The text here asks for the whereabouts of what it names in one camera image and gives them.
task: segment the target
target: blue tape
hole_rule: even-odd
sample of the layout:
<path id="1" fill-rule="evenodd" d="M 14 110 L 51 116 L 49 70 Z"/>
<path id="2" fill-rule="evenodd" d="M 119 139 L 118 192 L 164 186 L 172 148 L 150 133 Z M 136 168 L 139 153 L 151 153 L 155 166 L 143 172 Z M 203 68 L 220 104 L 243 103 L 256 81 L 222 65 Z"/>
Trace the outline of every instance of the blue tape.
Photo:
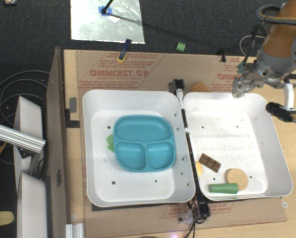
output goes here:
<path id="1" fill-rule="evenodd" d="M 104 6 L 99 6 L 99 7 L 98 7 L 99 13 L 100 13 L 103 17 L 109 16 L 109 14 L 112 14 L 112 13 L 113 13 L 113 9 L 111 9 L 110 7 L 108 7 L 106 13 L 105 13 L 105 14 L 102 14 L 102 9 L 104 9 L 104 8 L 105 8 Z"/>

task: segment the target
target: blue plate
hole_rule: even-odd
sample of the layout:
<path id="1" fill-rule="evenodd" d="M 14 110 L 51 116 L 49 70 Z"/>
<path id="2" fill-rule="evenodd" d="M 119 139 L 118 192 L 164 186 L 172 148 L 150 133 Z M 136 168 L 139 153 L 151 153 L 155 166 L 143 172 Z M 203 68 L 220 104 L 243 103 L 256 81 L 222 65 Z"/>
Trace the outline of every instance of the blue plate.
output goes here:
<path id="1" fill-rule="evenodd" d="M 116 159 L 128 171 L 162 171 L 176 159 L 171 125 L 161 117 L 121 117 L 115 123 L 113 136 Z"/>

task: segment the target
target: green plastic cylinder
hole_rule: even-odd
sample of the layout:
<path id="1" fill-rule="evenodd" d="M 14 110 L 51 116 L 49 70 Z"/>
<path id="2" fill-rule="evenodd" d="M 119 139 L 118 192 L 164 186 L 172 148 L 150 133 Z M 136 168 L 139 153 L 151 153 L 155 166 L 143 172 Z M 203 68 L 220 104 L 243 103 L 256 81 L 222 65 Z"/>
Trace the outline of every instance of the green plastic cylinder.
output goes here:
<path id="1" fill-rule="evenodd" d="M 237 194 L 238 193 L 238 184 L 237 183 L 210 184 L 209 185 L 209 192 Z"/>

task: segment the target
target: white tray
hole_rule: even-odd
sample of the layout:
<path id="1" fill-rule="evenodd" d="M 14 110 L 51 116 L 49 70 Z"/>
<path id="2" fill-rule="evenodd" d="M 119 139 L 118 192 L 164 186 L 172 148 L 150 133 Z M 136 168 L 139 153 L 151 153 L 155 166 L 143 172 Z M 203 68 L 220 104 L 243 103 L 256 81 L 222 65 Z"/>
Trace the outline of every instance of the white tray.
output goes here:
<path id="1" fill-rule="evenodd" d="M 100 207 L 179 203 L 195 194 L 195 183 L 178 99 L 169 92 L 92 90 L 83 98 L 87 193 Z M 108 150 L 107 137 L 126 115 L 166 119 L 175 136 L 177 157 L 165 171 L 135 173 L 123 169 Z"/>
<path id="2" fill-rule="evenodd" d="M 285 196 L 293 183 L 266 101 L 257 94 L 188 93 L 184 98 L 195 160 L 201 154 L 221 163 L 218 173 L 203 166 L 199 184 L 214 201 Z M 226 171 L 243 170 L 248 187 L 238 194 L 210 193 L 208 185 L 226 183 Z"/>

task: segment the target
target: brown chocolate bar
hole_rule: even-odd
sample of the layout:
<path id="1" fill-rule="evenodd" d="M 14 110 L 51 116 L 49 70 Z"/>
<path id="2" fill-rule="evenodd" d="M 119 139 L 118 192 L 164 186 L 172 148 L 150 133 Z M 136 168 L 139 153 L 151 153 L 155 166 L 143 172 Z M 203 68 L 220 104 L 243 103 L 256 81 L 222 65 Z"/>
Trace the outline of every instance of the brown chocolate bar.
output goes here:
<path id="1" fill-rule="evenodd" d="M 219 168 L 221 167 L 221 164 L 219 162 L 217 162 L 216 160 L 212 159 L 204 153 L 202 153 L 202 156 L 199 159 L 199 163 L 203 164 L 204 166 L 208 167 L 214 172 L 218 172 Z"/>

